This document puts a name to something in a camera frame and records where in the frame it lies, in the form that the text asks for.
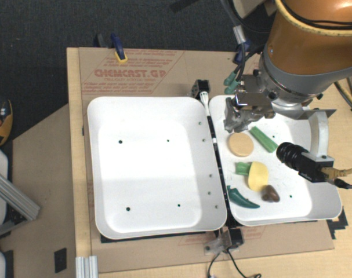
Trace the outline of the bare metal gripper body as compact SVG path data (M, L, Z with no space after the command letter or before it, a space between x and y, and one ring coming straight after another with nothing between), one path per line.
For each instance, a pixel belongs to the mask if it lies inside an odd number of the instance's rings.
M235 89L237 119L273 118L283 115L291 119L308 119L311 98L300 95L276 83L269 77L244 75Z

